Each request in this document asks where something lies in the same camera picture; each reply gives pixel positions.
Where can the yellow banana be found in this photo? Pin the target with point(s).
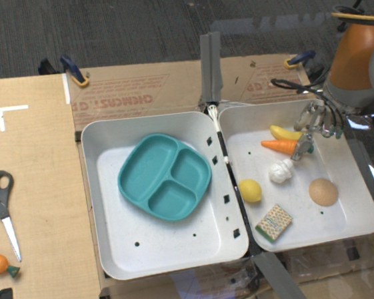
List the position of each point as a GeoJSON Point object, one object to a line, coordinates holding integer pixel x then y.
{"type": "Point", "coordinates": [282, 133]}

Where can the white cauliflower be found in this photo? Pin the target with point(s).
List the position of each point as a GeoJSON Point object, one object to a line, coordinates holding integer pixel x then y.
{"type": "Point", "coordinates": [279, 171]}

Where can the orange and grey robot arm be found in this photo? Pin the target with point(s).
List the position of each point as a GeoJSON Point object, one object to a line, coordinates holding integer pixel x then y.
{"type": "Point", "coordinates": [353, 59]}

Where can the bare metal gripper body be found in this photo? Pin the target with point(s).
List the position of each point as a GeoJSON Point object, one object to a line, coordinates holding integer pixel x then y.
{"type": "Point", "coordinates": [319, 120]}

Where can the white plastic tray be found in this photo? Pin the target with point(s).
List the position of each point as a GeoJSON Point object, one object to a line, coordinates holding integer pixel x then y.
{"type": "Point", "coordinates": [313, 225]}
{"type": "Point", "coordinates": [171, 247]}

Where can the teal divided plate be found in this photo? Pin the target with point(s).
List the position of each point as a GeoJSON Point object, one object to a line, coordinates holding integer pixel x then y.
{"type": "Point", "coordinates": [163, 178]}

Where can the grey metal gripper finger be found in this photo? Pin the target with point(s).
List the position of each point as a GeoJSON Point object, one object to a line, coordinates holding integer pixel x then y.
{"type": "Point", "coordinates": [302, 147]}

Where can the brown cardboard board red print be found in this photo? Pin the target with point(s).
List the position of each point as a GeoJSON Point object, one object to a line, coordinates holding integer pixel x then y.
{"type": "Point", "coordinates": [153, 92]}

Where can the green patterned small carton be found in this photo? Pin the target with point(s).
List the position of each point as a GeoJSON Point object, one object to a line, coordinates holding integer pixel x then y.
{"type": "Point", "coordinates": [273, 223]}

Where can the brown egg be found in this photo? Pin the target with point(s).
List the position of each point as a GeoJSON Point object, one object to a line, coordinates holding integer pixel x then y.
{"type": "Point", "coordinates": [323, 192]}

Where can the yellow lemon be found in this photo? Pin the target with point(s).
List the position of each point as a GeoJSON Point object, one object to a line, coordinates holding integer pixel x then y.
{"type": "Point", "coordinates": [250, 190]}

